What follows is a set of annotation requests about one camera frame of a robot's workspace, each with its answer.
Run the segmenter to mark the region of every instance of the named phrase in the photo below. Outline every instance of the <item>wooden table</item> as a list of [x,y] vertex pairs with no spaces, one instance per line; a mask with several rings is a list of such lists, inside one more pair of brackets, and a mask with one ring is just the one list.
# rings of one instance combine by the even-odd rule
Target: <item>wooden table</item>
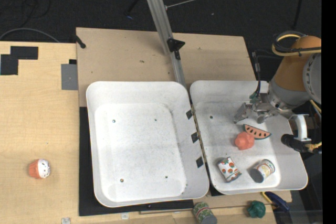
[[[102,39],[110,42],[111,37],[112,40],[119,40],[121,36],[130,40],[123,43],[124,52],[134,47],[135,39],[142,40],[137,42],[139,48],[142,43],[159,44],[157,33],[152,32],[79,28],[77,34],[87,44],[89,52],[95,46],[93,41],[104,46]],[[242,37],[191,34],[175,34],[174,37],[186,44],[193,44],[181,49],[188,85],[206,78],[255,80]],[[78,62],[78,77],[85,83],[79,85],[79,91],[62,90],[61,64],[69,63],[69,59],[77,59],[78,44],[2,41],[0,54],[9,54],[11,46],[33,46],[38,47],[39,51],[38,60],[19,60],[18,75],[0,76],[1,223],[60,224],[65,217],[69,217],[71,223],[82,224],[196,223],[190,210],[130,212],[129,220],[122,220],[121,214],[79,217],[79,106],[85,104],[80,92],[85,88],[85,83],[94,80],[89,73],[95,69],[81,73],[88,65],[82,61],[82,55]],[[151,46],[147,49],[155,51],[151,57],[142,55],[144,51],[141,49],[125,54],[120,52],[120,48],[114,48],[115,53],[119,51],[116,57],[119,68],[133,62],[139,74],[145,74],[142,72],[144,67],[153,68],[149,63],[161,62],[163,65],[157,66],[157,70],[172,70],[170,62],[160,54],[159,49]],[[115,72],[116,80],[127,80],[127,73],[120,70],[122,68]],[[134,70],[128,67],[128,71],[133,74]],[[162,80],[174,80],[170,71],[162,76]],[[138,78],[149,79],[147,75]],[[50,162],[51,174],[46,179],[34,179],[28,174],[28,165],[38,158]],[[278,191],[277,194],[291,202],[289,191]],[[248,217],[246,209],[252,200],[266,204],[267,213],[262,219]],[[194,202],[198,201],[209,203],[218,223],[276,223],[271,205],[260,193],[214,197],[209,193]]]

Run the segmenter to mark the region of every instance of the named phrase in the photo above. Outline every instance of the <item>empty white tray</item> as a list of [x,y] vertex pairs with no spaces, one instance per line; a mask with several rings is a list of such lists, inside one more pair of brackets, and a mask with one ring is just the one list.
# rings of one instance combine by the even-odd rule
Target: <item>empty white tray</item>
[[199,140],[192,139],[196,127],[183,86],[100,81],[86,95],[93,187],[101,204],[120,207],[207,193],[209,180],[199,163]]
[[[204,152],[213,186],[222,194],[239,194],[272,190],[298,190],[307,185],[308,176],[300,153],[281,142],[283,134],[292,134],[288,120],[281,116],[267,118],[257,124],[256,117],[233,122],[243,102],[256,90],[257,81],[196,81],[190,93],[198,122]],[[267,92],[268,83],[262,81],[261,92]],[[268,131],[272,135],[255,140],[254,146],[239,150],[234,144],[243,124]],[[226,182],[218,169],[218,162],[231,157],[242,175]],[[275,172],[263,183],[256,183],[249,172],[260,160],[269,159]]]

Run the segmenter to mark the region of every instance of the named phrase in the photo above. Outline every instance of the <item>black bracket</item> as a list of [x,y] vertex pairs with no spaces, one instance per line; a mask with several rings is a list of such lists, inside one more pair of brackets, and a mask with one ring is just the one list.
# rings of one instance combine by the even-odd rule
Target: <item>black bracket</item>
[[168,44],[168,47],[169,47],[169,51],[170,52],[175,52],[175,58],[177,60],[180,60],[181,56],[180,56],[179,49],[181,49],[183,47],[185,42],[170,38],[170,39],[167,40],[167,44]]

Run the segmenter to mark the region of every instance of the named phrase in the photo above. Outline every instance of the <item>metal bar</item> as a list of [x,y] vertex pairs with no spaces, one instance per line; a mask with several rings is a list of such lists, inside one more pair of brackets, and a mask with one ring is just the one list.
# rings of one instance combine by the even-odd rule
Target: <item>metal bar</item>
[[175,80],[186,87],[181,60],[176,59],[175,53],[170,52],[167,41],[173,38],[172,29],[168,20],[163,0],[147,0],[156,30],[159,33],[161,45],[165,55],[170,54],[174,68]]

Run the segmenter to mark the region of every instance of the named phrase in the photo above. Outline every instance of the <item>green toy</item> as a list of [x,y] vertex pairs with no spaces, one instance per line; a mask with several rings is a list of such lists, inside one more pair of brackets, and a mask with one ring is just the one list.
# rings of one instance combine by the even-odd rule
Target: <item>green toy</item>
[[266,213],[266,207],[261,201],[253,201],[247,211],[252,218],[262,218]]

